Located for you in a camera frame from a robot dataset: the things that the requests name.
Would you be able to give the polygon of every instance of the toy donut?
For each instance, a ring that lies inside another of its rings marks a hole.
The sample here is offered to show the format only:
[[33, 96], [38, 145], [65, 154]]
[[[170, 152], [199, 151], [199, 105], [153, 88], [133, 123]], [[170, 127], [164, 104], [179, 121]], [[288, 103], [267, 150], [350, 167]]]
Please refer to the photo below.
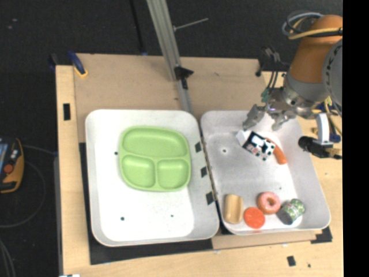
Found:
[[258, 208], [265, 214], [275, 214], [281, 208], [281, 201], [272, 192], [264, 192], [258, 196]]

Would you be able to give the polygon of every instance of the multimeter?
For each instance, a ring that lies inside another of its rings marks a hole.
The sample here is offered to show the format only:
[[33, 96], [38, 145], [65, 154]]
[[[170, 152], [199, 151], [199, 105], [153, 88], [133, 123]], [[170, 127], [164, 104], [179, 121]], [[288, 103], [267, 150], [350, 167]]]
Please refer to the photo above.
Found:
[[17, 190], [23, 171], [24, 156], [19, 139], [0, 136], [0, 193]]

